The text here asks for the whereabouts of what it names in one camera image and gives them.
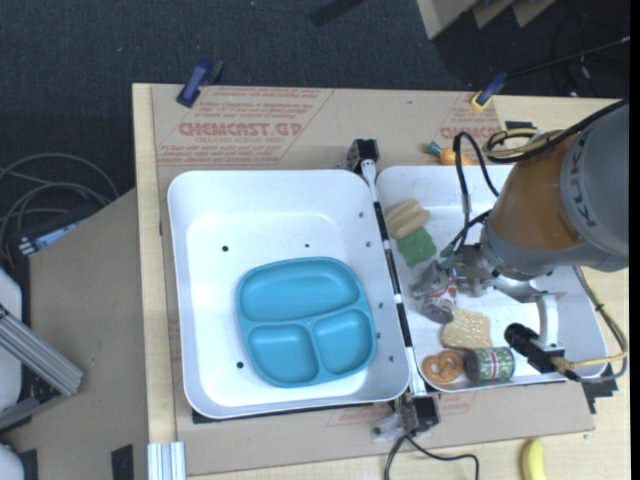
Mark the brown cardboard board red print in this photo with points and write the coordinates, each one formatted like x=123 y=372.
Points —
x=280 y=118

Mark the tan bread slice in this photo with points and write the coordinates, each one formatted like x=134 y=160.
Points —
x=467 y=330

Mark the blue divided plate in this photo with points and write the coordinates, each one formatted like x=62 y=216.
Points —
x=300 y=313

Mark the yellow banana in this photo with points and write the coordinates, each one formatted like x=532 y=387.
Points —
x=534 y=460

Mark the tan hot dog bun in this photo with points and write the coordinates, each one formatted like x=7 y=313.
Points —
x=406 y=217

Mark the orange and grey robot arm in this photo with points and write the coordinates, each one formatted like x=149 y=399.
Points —
x=550 y=208

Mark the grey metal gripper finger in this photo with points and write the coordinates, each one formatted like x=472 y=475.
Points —
x=427 y=280

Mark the white plastic tray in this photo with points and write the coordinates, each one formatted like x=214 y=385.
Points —
x=220 y=288
x=520 y=313

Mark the red and white can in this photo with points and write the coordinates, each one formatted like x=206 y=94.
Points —
x=440 y=308

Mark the orange carrot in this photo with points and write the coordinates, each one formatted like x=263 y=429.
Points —
x=452 y=156

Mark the green lettuce leaf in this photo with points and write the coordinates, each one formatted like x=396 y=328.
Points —
x=416 y=248

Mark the black cylinder on white bracket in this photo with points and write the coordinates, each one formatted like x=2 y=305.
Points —
x=532 y=345

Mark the green can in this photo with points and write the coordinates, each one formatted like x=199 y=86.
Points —
x=492 y=364

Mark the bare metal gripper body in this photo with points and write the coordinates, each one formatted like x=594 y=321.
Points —
x=475 y=268

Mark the orange pretzel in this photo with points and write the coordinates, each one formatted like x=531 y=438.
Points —
x=434 y=370

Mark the thin black and white rod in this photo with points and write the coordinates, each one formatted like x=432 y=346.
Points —
x=391 y=268

